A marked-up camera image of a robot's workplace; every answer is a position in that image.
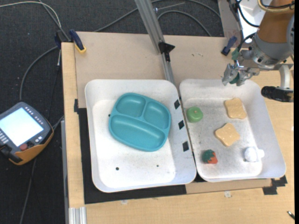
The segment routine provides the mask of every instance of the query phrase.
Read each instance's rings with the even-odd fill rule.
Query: white tray
[[[109,114],[117,99],[134,92],[164,104],[171,113],[171,128],[164,146],[154,152],[140,151],[115,140],[109,132]],[[176,87],[165,80],[93,80],[85,87],[92,178],[103,192],[187,184],[196,167],[188,140]]]
[[[259,86],[247,80],[244,85],[224,86],[221,80],[187,79],[180,84],[184,110],[197,106],[203,119],[187,123],[199,175],[209,182],[256,178],[277,178],[285,174],[285,162],[276,139],[272,123],[260,93]],[[240,98],[247,117],[230,119],[224,101]],[[214,131],[225,123],[232,123],[241,138],[233,145],[224,146]],[[247,147],[262,149],[265,156],[258,162],[244,161]],[[204,164],[204,150],[216,152],[217,164]]]

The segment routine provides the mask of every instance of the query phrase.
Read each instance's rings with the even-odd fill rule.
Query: black carpet
[[[0,5],[20,1],[0,0]],[[68,34],[95,31],[136,7],[134,0],[41,0],[58,14],[62,28]],[[197,0],[219,12],[217,0]],[[168,10],[191,14],[212,36],[223,36],[219,17],[211,10],[191,1],[167,0],[154,4],[158,15]],[[161,17],[165,35],[208,36],[194,20],[176,13]],[[41,54],[54,47],[58,27],[38,4],[0,7],[0,113],[19,102],[22,78]],[[131,14],[102,32],[140,33],[146,29],[138,12]],[[63,115],[61,71],[57,73],[58,49],[41,58],[29,71],[22,101],[32,105],[53,125]],[[34,162],[16,166],[0,155],[0,223],[18,224]],[[60,127],[46,149],[37,157],[31,191],[23,216],[23,224],[63,224],[64,188]]]

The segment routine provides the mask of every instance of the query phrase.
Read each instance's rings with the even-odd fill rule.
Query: green ball
[[[202,120],[204,114],[198,107],[191,107],[187,110],[187,119],[190,123],[195,123]]]

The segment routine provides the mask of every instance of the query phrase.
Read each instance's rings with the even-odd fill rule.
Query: metal pole
[[[154,45],[154,48],[156,49],[156,52],[162,54],[165,78],[175,85],[170,60],[167,61],[165,58],[165,52],[167,51],[162,52],[159,48],[159,44],[162,42],[165,43],[165,40],[157,16],[154,12],[152,3],[150,0],[135,0],[135,3],[138,7],[140,16],[149,33],[150,39]]]

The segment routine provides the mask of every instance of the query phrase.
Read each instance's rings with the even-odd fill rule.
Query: display screen
[[[16,146],[20,146],[43,130],[43,127],[23,108],[1,119],[0,128]]]

